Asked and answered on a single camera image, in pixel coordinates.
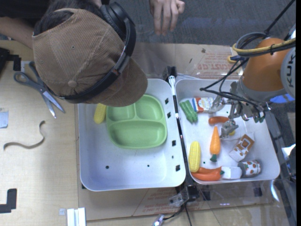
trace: scissors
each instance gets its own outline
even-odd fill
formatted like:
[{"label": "scissors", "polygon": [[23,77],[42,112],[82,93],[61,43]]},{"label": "scissors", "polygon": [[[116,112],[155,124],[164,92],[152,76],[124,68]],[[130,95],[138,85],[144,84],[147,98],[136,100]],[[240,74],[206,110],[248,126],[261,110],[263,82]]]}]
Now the scissors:
[{"label": "scissors", "polygon": [[39,74],[38,74],[36,68],[33,66],[32,61],[29,63],[29,67],[35,74],[35,76],[37,78],[37,82],[34,82],[23,72],[16,72],[14,74],[14,80],[22,85],[27,85],[27,86],[30,86],[30,87],[36,89],[42,95],[48,109],[50,110],[50,112],[54,118],[56,118],[56,115],[55,115],[55,111],[54,111],[51,103],[53,103],[60,111],[65,113],[64,109],[60,106],[60,104],[58,104],[58,102],[45,89],[44,83],[43,83],[42,79],[39,77]]}]

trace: green bowl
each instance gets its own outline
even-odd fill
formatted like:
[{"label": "green bowl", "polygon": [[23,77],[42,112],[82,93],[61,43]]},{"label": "green bowl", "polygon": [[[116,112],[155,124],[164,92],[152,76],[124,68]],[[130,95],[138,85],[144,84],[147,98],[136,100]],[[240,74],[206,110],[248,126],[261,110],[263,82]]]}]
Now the green bowl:
[{"label": "green bowl", "polygon": [[163,144],[167,137],[163,107],[149,95],[129,106],[108,106],[106,122],[111,141],[121,148],[152,148]]}]

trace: baseball cap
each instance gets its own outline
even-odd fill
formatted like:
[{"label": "baseball cap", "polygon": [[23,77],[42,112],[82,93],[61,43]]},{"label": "baseball cap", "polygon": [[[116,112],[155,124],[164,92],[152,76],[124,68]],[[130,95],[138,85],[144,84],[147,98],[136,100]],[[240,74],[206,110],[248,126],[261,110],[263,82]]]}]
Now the baseball cap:
[{"label": "baseball cap", "polygon": [[[122,39],[99,16],[84,9],[64,10],[73,15],[32,37],[39,76],[59,97],[73,96],[93,87],[116,64],[124,49]],[[108,88],[84,103],[127,106],[139,100],[146,88],[145,73],[130,58]]]}]

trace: cap button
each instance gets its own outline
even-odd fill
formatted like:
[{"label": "cap button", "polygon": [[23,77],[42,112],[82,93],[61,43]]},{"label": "cap button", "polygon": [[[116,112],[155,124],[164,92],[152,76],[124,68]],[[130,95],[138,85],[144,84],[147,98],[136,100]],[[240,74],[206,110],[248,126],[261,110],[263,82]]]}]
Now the cap button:
[{"label": "cap button", "polygon": [[76,82],[76,81],[69,81],[69,82],[68,82],[68,85],[69,85],[71,88],[75,88],[75,87],[77,87],[77,82]]}]

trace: hair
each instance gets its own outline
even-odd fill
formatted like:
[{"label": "hair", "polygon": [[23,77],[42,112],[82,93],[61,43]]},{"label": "hair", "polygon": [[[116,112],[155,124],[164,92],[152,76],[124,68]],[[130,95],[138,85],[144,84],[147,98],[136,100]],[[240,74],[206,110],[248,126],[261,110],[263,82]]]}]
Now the hair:
[{"label": "hair", "polygon": [[34,26],[34,35],[54,28],[66,21],[73,14],[70,11],[58,11],[62,8],[80,8],[88,10],[102,18],[101,12],[95,0],[50,0],[48,9],[43,17]]}]

